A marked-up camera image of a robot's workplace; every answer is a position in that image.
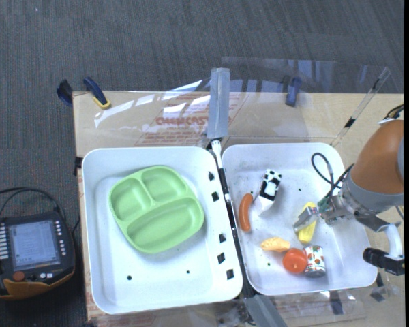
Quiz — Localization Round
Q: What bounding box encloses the orange round toy fruit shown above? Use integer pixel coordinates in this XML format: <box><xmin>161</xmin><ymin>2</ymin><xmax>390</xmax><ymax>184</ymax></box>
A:
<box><xmin>282</xmin><ymin>247</ymin><xmax>309</xmax><ymax>275</ymax></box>

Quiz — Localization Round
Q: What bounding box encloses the yellow orange toy bread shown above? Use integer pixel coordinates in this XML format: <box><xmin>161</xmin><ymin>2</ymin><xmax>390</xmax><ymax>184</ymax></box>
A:
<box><xmin>260</xmin><ymin>236</ymin><xmax>291</xmax><ymax>253</ymax></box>

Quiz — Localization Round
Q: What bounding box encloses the black cylinder on white bracket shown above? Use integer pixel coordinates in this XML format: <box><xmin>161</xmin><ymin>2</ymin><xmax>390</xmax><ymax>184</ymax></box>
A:
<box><xmin>362</xmin><ymin>221</ymin><xmax>405</xmax><ymax>277</ymax></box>

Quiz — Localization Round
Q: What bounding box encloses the yellow toy corn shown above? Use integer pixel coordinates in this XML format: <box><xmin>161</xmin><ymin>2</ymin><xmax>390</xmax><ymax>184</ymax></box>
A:
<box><xmin>297</xmin><ymin>201</ymin><xmax>320</xmax><ymax>245</ymax></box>

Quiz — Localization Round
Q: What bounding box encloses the white plastic tray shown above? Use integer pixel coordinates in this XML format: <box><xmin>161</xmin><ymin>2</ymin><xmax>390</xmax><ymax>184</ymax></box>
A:
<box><xmin>81</xmin><ymin>146</ymin><xmax>244</xmax><ymax>315</ymax></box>
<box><xmin>221</xmin><ymin>142</ymin><xmax>379</xmax><ymax>297</ymax></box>

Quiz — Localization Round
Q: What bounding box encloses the thin black and white rod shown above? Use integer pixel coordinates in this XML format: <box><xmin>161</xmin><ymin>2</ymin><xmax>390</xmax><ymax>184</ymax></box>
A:
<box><xmin>210</xmin><ymin>138</ymin><xmax>248</xmax><ymax>298</ymax></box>

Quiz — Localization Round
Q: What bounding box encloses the orange toy sausage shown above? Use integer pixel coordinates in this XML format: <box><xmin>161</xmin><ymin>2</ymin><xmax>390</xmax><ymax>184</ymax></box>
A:
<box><xmin>239</xmin><ymin>193</ymin><xmax>254</xmax><ymax>233</ymax></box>

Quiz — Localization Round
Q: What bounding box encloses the brown cardboard board, red print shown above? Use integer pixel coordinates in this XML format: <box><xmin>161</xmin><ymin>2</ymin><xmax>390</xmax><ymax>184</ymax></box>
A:
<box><xmin>71</xmin><ymin>90</ymin><xmax>404</xmax><ymax>324</ymax></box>

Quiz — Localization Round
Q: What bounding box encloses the green divided plate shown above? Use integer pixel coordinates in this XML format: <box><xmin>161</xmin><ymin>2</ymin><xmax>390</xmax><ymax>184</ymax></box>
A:
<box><xmin>108</xmin><ymin>165</ymin><xmax>206</xmax><ymax>255</ymax></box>

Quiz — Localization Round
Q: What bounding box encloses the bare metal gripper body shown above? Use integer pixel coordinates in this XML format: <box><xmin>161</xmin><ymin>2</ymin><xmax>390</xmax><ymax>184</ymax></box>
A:
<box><xmin>322</xmin><ymin>193</ymin><xmax>359</xmax><ymax>226</ymax></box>

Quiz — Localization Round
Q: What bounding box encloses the black and white carton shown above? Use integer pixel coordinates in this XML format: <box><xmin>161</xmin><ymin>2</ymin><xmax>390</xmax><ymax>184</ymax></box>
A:
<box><xmin>253</xmin><ymin>168</ymin><xmax>283</xmax><ymax>216</ymax></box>

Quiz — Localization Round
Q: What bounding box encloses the white can, orange print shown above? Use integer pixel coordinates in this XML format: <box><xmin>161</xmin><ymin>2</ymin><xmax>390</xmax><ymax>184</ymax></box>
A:
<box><xmin>303</xmin><ymin>245</ymin><xmax>327</xmax><ymax>279</ymax></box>

